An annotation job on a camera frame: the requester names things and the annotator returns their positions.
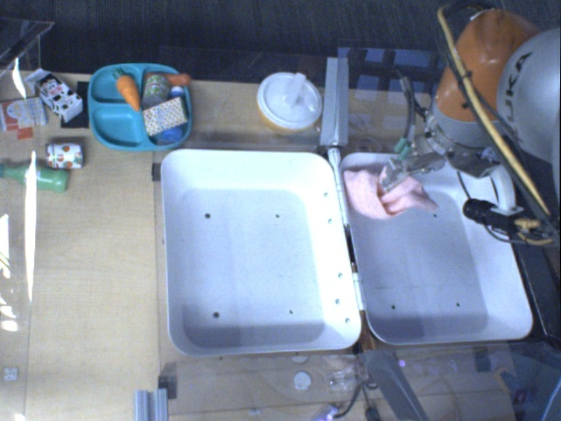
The blue divided plate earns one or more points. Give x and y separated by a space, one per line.
116 125

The green bottle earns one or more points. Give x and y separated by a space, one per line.
50 179

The pink cloth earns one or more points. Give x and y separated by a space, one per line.
372 200

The orange carrot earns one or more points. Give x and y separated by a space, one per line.
129 90

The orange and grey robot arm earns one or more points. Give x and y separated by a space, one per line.
526 86

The green and white can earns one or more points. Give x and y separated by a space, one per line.
156 89

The cow print milk carton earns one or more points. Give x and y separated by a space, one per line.
59 97

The white can with orange print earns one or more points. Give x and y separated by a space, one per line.
65 156

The white and blue bottle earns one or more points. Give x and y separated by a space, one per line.
170 135

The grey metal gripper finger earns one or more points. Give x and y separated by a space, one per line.
394 180
423 162

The patterned yellow packet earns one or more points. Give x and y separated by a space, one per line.
164 116

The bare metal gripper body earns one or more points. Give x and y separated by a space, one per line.
469 161

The yellow cup with white lid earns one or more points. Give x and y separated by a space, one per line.
289 101

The orange sausage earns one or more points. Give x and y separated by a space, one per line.
179 79

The orange and white carton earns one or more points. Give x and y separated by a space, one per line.
24 113

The white plastic tray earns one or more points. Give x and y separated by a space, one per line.
258 257
429 274

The black cylinder on white bracket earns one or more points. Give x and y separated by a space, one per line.
486 214

